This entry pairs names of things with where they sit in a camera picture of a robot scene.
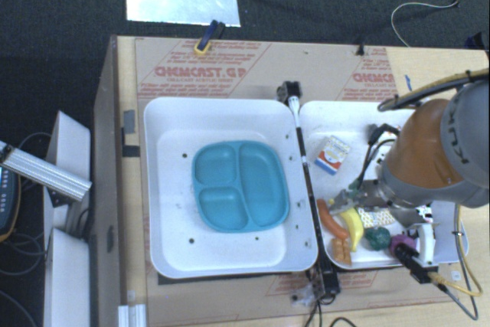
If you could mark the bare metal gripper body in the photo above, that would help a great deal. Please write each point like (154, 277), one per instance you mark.
(369, 194)

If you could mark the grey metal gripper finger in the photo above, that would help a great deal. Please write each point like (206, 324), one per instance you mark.
(338, 207)
(344, 196)

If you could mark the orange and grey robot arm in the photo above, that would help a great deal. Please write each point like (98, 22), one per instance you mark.
(421, 149)

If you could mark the orange sausage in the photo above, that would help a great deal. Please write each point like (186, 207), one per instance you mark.
(331, 222)

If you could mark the white packet with yellow dots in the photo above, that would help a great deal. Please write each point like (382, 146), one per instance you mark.
(377, 217)

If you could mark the yellow banana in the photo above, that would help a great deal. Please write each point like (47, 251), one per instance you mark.
(356, 227)

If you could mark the white blue orange carton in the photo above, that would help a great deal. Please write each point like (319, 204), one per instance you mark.
(332, 155)

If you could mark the orange biscuit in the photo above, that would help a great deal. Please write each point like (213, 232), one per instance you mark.
(341, 252)

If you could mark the green broccoli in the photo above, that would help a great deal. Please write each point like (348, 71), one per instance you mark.
(377, 239)

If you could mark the black and white carton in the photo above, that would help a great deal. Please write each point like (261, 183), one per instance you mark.
(424, 213)

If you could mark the thin black and white rod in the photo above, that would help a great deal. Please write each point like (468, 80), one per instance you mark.
(303, 153)

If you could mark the white plastic tray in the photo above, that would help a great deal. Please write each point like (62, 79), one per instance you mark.
(172, 180)
(344, 118)

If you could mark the blue divided plate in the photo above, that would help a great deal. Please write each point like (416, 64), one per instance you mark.
(245, 187)

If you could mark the brown cardboard board red print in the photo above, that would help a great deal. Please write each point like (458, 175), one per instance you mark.
(229, 65)

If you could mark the black cylinder on white bracket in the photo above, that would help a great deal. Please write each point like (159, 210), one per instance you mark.
(424, 245)

